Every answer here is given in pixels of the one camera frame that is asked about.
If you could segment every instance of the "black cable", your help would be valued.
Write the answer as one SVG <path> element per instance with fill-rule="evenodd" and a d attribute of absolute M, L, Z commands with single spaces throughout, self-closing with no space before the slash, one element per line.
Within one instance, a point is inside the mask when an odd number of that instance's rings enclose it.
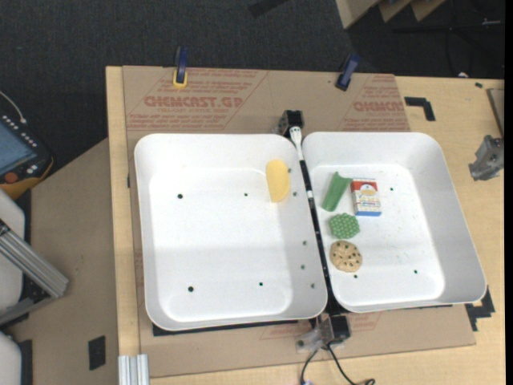
<path fill-rule="evenodd" d="M 312 358 L 317 354 L 317 352 L 322 349 L 322 350 L 325 350 L 325 351 L 328 351 L 331 356 L 333 357 L 333 360 L 335 361 L 335 363 L 337 364 L 337 368 L 338 370 L 340 371 L 340 373 L 342 374 L 342 376 L 344 376 L 345 380 L 347 382 L 349 382 L 350 385 L 357 385 L 356 383 L 354 383 L 353 381 L 351 381 L 351 379 L 349 379 L 349 377 L 345 374 L 344 370 L 342 369 L 342 367 L 340 366 L 340 363 L 338 362 L 338 359 L 337 359 L 337 356 L 335 355 L 335 353 L 333 352 L 333 350 L 331 349 L 331 344 L 332 343 L 336 343 L 337 341 L 331 341 L 331 342 L 328 342 L 325 346 L 321 346 L 319 348 L 317 348 L 314 352 L 312 352 L 312 354 L 310 354 L 310 356 L 308 357 L 308 359 L 306 359 L 306 362 L 305 362 L 305 365 L 303 366 L 303 369 L 301 370 L 301 377 L 300 377 L 300 385 L 305 385 L 305 371 L 306 371 L 306 367 L 308 366 L 309 362 L 312 360 Z M 374 385 L 376 383 L 376 380 L 375 379 L 368 379 L 366 382 L 365 382 L 365 385 Z"/>

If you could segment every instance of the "blue clip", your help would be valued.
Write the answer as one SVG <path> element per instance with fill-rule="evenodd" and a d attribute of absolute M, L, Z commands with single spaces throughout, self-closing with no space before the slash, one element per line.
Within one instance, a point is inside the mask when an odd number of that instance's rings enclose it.
<path fill-rule="evenodd" d="M 356 70 L 356 67 L 358 67 L 359 63 L 359 55 L 349 55 L 344 63 L 344 69 L 342 70 L 342 73 L 338 76 L 335 86 L 343 91 L 346 91 L 349 87 L 349 83 L 351 82 L 351 75 Z"/>
<path fill-rule="evenodd" d="M 176 70 L 173 73 L 173 85 L 178 88 L 187 86 L 187 56 L 189 49 L 187 47 L 178 47 L 175 54 Z"/>

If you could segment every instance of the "black carpet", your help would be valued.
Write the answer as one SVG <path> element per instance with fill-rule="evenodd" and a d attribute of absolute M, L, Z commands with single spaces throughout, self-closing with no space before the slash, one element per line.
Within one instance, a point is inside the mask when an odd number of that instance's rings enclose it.
<path fill-rule="evenodd" d="M 422 22 L 408 7 L 384 23 L 377 7 L 345 30 L 335 0 L 0 0 L 0 90 L 55 158 L 54 171 L 107 136 L 105 66 L 357 71 L 504 78 L 504 27 L 397 33 L 399 27 L 504 20 L 505 0 L 449 0 Z M 10 105 L 0 98 L 0 108 Z"/>

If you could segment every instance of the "tray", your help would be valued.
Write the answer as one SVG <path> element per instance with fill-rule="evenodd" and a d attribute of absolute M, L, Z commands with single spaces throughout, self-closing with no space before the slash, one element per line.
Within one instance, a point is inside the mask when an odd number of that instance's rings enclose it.
<path fill-rule="evenodd" d="M 322 207 L 334 172 L 375 179 L 382 214 L 360 217 L 350 242 L 362 255 L 356 273 L 327 261 L 337 301 L 368 312 L 478 301 L 486 283 L 442 149 L 416 132 L 315 132 L 303 142 L 325 255 L 337 238 L 329 219 L 353 213 L 350 189 L 335 212 Z"/>
<path fill-rule="evenodd" d="M 289 167 L 272 203 L 266 164 Z M 135 147 L 150 319 L 165 330 L 313 318 L 327 289 L 294 146 L 268 135 L 151 134 Z"/>

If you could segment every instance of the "wire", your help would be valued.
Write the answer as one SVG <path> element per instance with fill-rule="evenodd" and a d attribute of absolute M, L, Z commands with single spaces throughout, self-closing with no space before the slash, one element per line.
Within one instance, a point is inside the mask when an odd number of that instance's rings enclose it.
<path fill-rule="evenodd" d="M 340 371 L 340 373 L 342 374 L 342 376 L 345 378 L 345 380 L 350 384 L 350 385 L 357 385 L 356 383 L 354 383 L 351 379 L 349 379 L 349 377 L 345 374 L 344 370 L 342 369 L 340 363 L 338 362 L 338 359 L 337 359 L 337 356 L 335 355 L 335 353 L 333 352 L 333 349 L 331 349 L 331 344 L 332 343 L 336 343 L 336 342 L 339 342 L 339 341 L 330 341 L 328 342 L 325 346 L 321 346 L 319 348 L 317 348 L 314 352 L 312 352 L 310 354 L 310 356 L 308 357 L 308 359 L 306 359 L 306 362 L 305 362 L 305 365 L 303 366 L 303 369 L 301 370 L 301 377 L 300 377 L 300 384 L 301 385 L 305 385 L 305 371 L 306 371 L 306 367 L 308 366 L 309 362 L 313 359 L 313 357 L 317 354 L 317 352 L 322 349 L 322 350 L 325 350 L 325 351 L 328 351 L 331 356 L 333 357 L 333 361 L 335 361 L 335 363 L 337 364 L 337 368 L 338 370 Z M 376 380 L 375 379 L 368 379 L 366 382 L 365 382 L 365 385 L 374 385 L 376 383 Z"/>
<path fill-rule="evenodd" d="M 26 124 L 25 117 L 23 117 L 23 114 L 22 114 L 21 110 L 18 108 L 18 106 L 16 105 L 16 103 L 12 99 L 10 99 L 9 96 L 6 93 L 4 93 L 2 90 L 0 90 L 0 95 L 4 99 L 9 101 L 9 103 L 14 107 L 14 110 L 16 110 L 16 112 L 19 114 L 19 122 L 22 124 Z"/>

